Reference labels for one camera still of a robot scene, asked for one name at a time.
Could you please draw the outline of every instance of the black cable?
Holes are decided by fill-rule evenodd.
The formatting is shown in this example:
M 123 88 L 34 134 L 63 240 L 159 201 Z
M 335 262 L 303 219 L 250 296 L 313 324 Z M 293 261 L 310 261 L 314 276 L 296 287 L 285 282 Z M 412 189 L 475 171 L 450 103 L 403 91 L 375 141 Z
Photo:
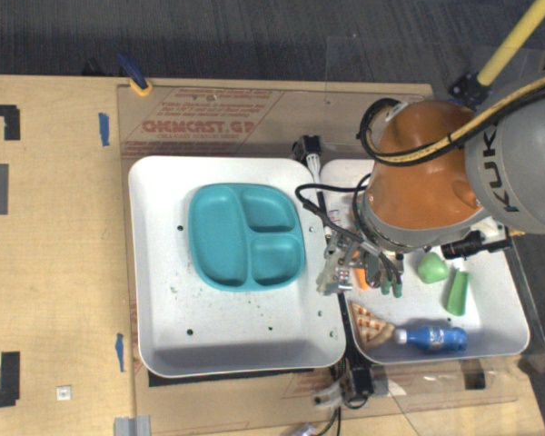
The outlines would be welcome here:
M 456 141 L 452 141 L 449 144 L 445 145 L 441 149 L 432 152 L 431 154 L 424 155 L 421 158 L 417 158 L 415 160 L 406 161 L 406 162 L 391 162 L 388 160 L 383 160 L 382 158 L 387 157 L 396 157 L 396 156 L 404 156 L 406 154 L 411 154 L 415 152 L 420 152 L 427 147 L 430 147 L 434 143 L 429 144 L 423 144 L 419 147 L 415 147 L 413 149 L 404 150 L 401 152 L 391 152 L 391 153 L 384 153 L 384 152 L 376 152 L 372 150 L 372 148 L 367 143 L 367 133 L 369 132 L 370 135 L 372 133 L 371 129 L 371 121 L 373 120 L 374 116 L 383 110 L 385 106 L 387 106 L 386 103 L 381 105 L 381 108 L 375 108 L 372 109 L 374 105 L 378 104 L 380 101 L 376 102 L 370 108 L 368 108 L 368 111 L 362 118 L 362 123 L 360 124 L 360 132 L 358 133 L 358 139 L 362 142 L 363 149 L 368 153 L 368 155 L 375 160 L 378 163 L 386 164 L 389 166 L 414 166 L 415 164 L 423 164 L 426 162 L 429 162 L 430 160 L 433 160 L 435 158 L 438 158 L 440 156 L 443 156 L 444 154 L 447 154 L 449 151 L 464 146 L 470 139 L 478 135 L 480 132 L 482 132 L 484 129 L 496 124 L 498 121 L 500 121 L 502 118 L 504 118 L 508 114 L 512 114 L 516 112 L 517 110 L 521 109 L 522 107 L 531 104 L 533 102 L 537 102 L 538 100 L 541 100 L 545 98 L 545 85 L 540 87 L 539 89 L 532 91 L 528 94 L 523 95 L 521 98 L 517 99 L 516 101 L 513 101 L 511 104 L 508 104 L 501 108 L 499 111 L 495 112 L 491 116 L 489 116 L 485 121 L 483 121 L 478 126 L 474 127 L 471 131 L 457 139 Z
M 331 427 L 333 426 L 333 424 L 335 423 L 335 421 L 338 418 L 339 418 L 339 423 L 338 423 L 338 426 L 337 426 L 337 434 L 339 434 L 339 430 L 340 430 L 340 427 L 341 427 L 341 415 L 342 415 L 342 408 L 338 407 L 333 412 L 333 415 L 332 415 L 331 419 L 325 425 L 325 428 L 323 428 L 321 431 L 319 431 L 317 434 L 315 434 L 315 436 L 323 436 L 323 434 L 327 433 L 327 431 L 331 429 Z
M 369 397 L 364 397 L 363 399 L 361 399 L 362 403 L 359 403 L 357 405 L 354 405 L 354 404 L 351 403 L 353 400 L 344 402 L 343 405 L 345 405 L 345 407 L 347 407 L 348 409 L 350 409 L 352 411 L 357 411 L 361 407 L 363 407 L 367 403 L 367 401 L 369 399 L 370 399 Z
M 322 191 L 317 191 L 317 202 L 319 202 L 319 208 L 323 213 L 327 213 L 327 204 L 325 203 L 325 196 Z
M 330 191 L 330 192 L 336 192 L 336 193 L 352 193 L 355 192 L 357 189 L 356 187 L 337 187 L 333 185 L 327 185 L 327 184 L 302 184 L 299 187 L 297 187 L 294 190 L 294 194 L 299 200 L 299 202 L 302 203 L 302 206 L 305 208 L 305 210 L 309 210 L 310 212 L 317 215 L 319 218 L 321 218 L 323 224 L 325 226 L 328 226 L 329 228 L 333 229 L 337 233 L 341 233 L 346 237 L 349 237 L 352 241 L 356 243 L 363 243 L 364 240 L 361 236 L 352 233 L 351 231 L 346 230 L 345 228 L 341 228 L 341 226 L 338 226 L 334 222 L 331 221 L 331 218 L 327 216 L 327 213 L 325 213 L 318 205 L 315 205 L 313 202 L 311 202 L 309 199 L 302 196 L 301 192 L 306 189 L 321 189 L 324 191 Z

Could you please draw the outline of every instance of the white basin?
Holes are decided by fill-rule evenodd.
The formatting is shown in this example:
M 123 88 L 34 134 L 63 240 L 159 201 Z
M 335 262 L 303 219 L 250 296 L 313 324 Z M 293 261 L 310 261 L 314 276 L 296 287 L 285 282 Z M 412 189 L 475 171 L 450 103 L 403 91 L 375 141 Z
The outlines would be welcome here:
M 329 185 L 354 187 L 373 168 L 373 160 L 334 160 L 322 168 L 322 182 Z M 340 224 L 352 226 L 350 194 L 326 193 L 327 210 L 338 214 Z M 449 281 L 425 284 L 416 273 L 423 251 L 406 254 L 404 259 L 403 294 L 400 299 L 382 295 L 379 289 L 347 292 L 348 302 L 356 302 L 396 327 L 417 328 L 423 324 L 463 328 L 469 337 L 464 352 L 425 352 L 411 346 L 388 341 L 364 351 L 359 337 L 358 349 L 368 360 L 382 364 L 433 362 L 517 355 L 530 340 L 530 330 L 517 293 L 509 264 L 503 252 L 481 252 L 467 260 L 447 261 L 452 270 L 470 275 L 466 312 L 454 316 L 444 309 Z
M 150 371 L 175 378 L 321 368 L 340 360 L 345 336 L 337 298 L 316 291 L 322 224 L 294 196 L 311 181 L 307 168 L 288 159 L 154 156 L 132 167 L 139 350 Z M 227 292 L 201 279 L 188 243 L 188 209 L 198 189 L 215 183 L 268 185 L 291 199 L 305 249 L 296 281 Z

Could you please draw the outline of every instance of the blue water bottle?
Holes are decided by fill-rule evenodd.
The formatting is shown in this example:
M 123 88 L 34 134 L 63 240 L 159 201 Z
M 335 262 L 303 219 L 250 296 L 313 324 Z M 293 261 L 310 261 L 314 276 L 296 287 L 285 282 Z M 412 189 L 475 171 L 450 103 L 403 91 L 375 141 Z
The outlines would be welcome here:
M 468 337 L 462 328 L 450 330 L 437 326 L 422 326 L 418 330 L 396 329 L 393 339 L 398 344 L 414 344 L 425 351 L 465 351 Z

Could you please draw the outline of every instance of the yellow cable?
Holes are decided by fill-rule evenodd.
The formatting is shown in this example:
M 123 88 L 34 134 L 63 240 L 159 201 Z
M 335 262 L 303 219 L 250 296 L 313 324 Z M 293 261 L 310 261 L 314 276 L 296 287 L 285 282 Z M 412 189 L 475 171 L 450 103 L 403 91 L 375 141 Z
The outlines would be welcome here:
M 544 18 L 545 0 L 535 0 L 477 75 L 477 80 L 481 85 L 489 86 L 494 82 Z
M 512 92 L 511 94 L 501 98 L 496 104 L 493 104 L 486 110 L 484 110 L 479 115 L 475 116 L 473 119 L 471 119 L 468 123 L 466 123 L 464 126 L 462 126 L 460 129 L 457 129 L 452 134 L 450 134 L 447 137 L 444 137 L 440 139 L 440 141 L 429 145 L 428 147 L 418 151 L 418 152 L 411 152 L 405 155 L 399 155 L 399 156 L 381 156 L 380 160 L 382 162 L 391 163 L 391 164 L 401 164 L 406 162 L 413 162 L 414 160 L 421 159 L 425 156 L 428 156 L 430 154 L 433 154 L 437 151 L 439 151 L 441 148 L 446 147 L 447 145 L 451 144 L 452 142 L 456 142 L 458 139 L 463 137 L 465 134 L 472 131 L 474 128 L 481 125 L 484 121 L 486 121 L 490 116 L 497 113 L 498 111 L 502 110 L 503 108 L 509 106 L 510 104 L 516 102 L 524 95 L 530 94 L 536 90 L 541 89 L 542 87 L 545 87 L 545 76 L 541 77 L 541 79 L 538 79 L 537 81 L 533 81 L 532 83 L 526 84 L 522 86 L 521 88 L 517 89 L 516 91 Z M 373 143 L 371 136 L 370 136 L 371 130 L 367 131 L 365 133 L 366 137 L 366 143 L 369 145 L 369 147 L 376 153 L 376 155 L 380 155 L 381 152 L 377 149 L 375 144 Z
M 510 237 L 521 237 L 521 236 L 524 236 L 525 234 L 526 233 L 524 233 L 523 231 L 519 231 L 518 229 L 509 228 Z

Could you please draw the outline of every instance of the black bracket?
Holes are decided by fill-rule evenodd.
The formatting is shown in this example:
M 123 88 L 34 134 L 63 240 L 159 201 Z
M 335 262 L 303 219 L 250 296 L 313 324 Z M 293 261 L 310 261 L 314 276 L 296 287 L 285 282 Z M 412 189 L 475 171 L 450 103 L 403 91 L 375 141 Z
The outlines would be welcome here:
M 292 145 L 292 159 L 307 165 L 308 154 L 321 155 L 321 137 L 319 135 L 302 135 Z
M 471 110 L 476 111 L 491 94 L 491 88 L 479 83 L 475 74 L 466 73 L 451 85 L 448 93 Z
M 0 407 L 13 407 L 20 399 L 20 352 L 2 352 Z
M 342 311 L 343 328 L 345 330 L 345 358 L 349 362 L 352 373 L 352 400 L 367 400 L 375 393 L 375 383 L 371 372 L 372 363 L 367 361 L 355 346 L 345 295 L 340 292 L 337 294 L 337 298 Z
M 20 140 L 20 110 L 16 105 L 0 105 L 0 116 L 4 118 L 4 140 Z
M 480 231 L 472 231 L 461 241 L 446 243 L 441 246 L 442 254 L 446 260 L 466 258 L 482 251 L 494 253 L 512 248 L 512 239 L 507 232 L 505 239 L 495 243 L 484 243 Z

